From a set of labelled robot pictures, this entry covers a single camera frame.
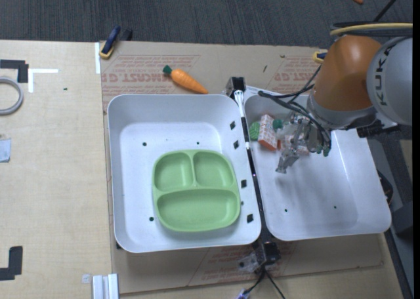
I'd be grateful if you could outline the black cylinder on white bracket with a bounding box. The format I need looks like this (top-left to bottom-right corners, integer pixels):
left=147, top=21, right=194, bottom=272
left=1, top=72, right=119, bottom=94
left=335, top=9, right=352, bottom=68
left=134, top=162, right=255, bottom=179
left=356, top=120, right=402, bottom=138

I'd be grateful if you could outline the thin black and white rod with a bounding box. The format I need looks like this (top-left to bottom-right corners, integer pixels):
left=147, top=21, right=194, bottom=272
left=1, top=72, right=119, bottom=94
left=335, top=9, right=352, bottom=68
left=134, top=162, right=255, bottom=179
left=234, top=91, right=274, bottom=247

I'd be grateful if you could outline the white plastic tray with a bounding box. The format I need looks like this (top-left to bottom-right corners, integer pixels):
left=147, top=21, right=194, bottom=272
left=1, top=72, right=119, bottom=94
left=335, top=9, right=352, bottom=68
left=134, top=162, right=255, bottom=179
left=107, top=93, right=263, bottom=254
left=243, top=94, right=392, bottom=242

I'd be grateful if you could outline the green ribbed toy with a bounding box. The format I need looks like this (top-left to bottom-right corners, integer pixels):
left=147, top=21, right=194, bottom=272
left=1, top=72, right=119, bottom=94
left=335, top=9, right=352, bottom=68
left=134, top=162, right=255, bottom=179
left=248, top=121, right=261, bottom=142

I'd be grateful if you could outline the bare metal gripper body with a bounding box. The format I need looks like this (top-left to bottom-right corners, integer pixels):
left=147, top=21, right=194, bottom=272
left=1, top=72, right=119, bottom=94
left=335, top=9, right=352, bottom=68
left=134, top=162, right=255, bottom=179
left=288, top=112, right=331, bottom=157

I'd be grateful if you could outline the red and white packet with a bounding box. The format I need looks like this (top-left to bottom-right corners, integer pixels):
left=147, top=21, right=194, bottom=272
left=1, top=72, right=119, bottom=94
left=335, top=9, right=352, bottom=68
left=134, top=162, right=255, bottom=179
left=282, top=133, right=310, bottom=157

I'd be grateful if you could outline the green divided plate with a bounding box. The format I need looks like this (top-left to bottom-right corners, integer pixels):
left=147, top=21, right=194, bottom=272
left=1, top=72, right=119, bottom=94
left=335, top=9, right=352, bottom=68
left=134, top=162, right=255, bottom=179
left=151, top=149, right=242, bottom=233

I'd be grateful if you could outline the brown cardboard board, red print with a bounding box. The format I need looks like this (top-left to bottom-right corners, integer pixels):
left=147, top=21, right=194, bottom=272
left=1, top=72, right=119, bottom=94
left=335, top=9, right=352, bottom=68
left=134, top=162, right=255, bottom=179
left=99, top=41, right=385, bottom=295

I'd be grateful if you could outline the orange and white carton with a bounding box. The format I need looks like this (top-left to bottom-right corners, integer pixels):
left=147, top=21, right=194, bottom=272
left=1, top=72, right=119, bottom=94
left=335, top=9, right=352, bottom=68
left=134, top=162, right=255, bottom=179
left=257, top=114, right=280, bottom=151

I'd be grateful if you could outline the black block with thin wires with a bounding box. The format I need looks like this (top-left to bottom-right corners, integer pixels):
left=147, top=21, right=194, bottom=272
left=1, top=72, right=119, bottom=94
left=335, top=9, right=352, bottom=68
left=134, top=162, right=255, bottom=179
left=225, top=76, right=247, bottom=97
left=238, top=241, right=282, bottom=273

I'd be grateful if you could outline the orange carrot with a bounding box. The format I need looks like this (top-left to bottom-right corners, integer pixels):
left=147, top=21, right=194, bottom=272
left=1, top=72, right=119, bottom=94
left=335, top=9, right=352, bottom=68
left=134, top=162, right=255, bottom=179
left=162, top=64, right=209, bottom=95

